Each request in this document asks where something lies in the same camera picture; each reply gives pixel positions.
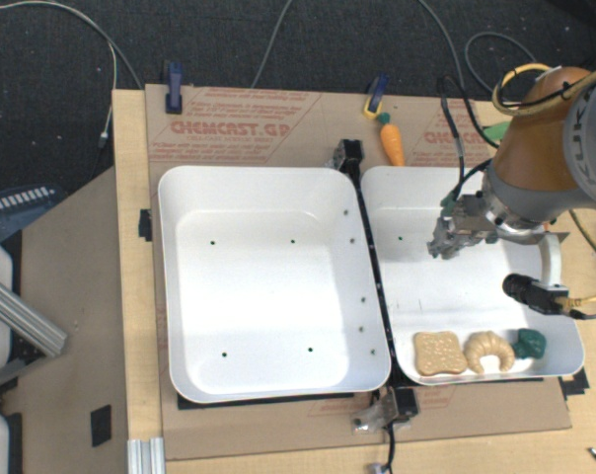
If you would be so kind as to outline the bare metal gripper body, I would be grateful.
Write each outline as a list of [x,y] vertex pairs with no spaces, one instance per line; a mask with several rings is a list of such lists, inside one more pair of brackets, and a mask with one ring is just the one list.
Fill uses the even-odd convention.
[[449,242],[456,248],[499,240],[537,244],[545,232],[543,224],[520,217],[496,197],[485,194],[461,196],[449,221]]

